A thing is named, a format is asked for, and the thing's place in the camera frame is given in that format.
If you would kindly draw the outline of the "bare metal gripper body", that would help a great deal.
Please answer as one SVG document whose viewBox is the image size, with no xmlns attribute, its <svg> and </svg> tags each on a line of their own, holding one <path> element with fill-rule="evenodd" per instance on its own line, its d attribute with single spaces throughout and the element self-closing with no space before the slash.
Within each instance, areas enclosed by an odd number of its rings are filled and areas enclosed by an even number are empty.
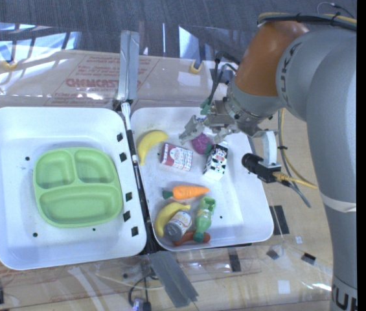
<svg viewBox="0 0 366 311">
<path fill-rule="evenodd" d="M 258 125 L 264 120 L 264 117 L 254 115 L 242 109 L 233 100 L 214 100 L 211 104 L 205 125 L 216 133 L 227 128 L 234 133 L 244 133 L 253 136 L 259 131 Z"/>
</svg>

